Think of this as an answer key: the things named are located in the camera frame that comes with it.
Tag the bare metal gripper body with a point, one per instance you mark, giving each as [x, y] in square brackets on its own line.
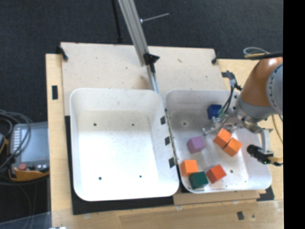
[246, 123]

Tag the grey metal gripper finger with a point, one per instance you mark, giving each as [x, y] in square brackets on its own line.
[212, 129]
[216, 120]

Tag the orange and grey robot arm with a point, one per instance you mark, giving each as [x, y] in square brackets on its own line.
[259, 85]

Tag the blue cube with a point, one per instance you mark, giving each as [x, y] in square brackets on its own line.
[213, 111]

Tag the orange cube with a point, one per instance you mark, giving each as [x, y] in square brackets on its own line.
[222, 137]
[232, 147]
[188, 167]

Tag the purple cube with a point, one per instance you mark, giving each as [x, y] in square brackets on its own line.
[196, 144]

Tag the white plastic tray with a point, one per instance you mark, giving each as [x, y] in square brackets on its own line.
[119, 147]
[212, 159]

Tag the red-orange cube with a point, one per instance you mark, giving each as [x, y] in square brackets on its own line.
[216, 173]

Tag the green cube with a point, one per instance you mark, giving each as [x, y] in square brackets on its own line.
[198, 180]

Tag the pale wood board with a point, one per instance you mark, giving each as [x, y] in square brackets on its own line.
[104, 68]

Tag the black cylinder on white bracket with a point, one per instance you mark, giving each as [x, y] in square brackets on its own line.
[256, 151]

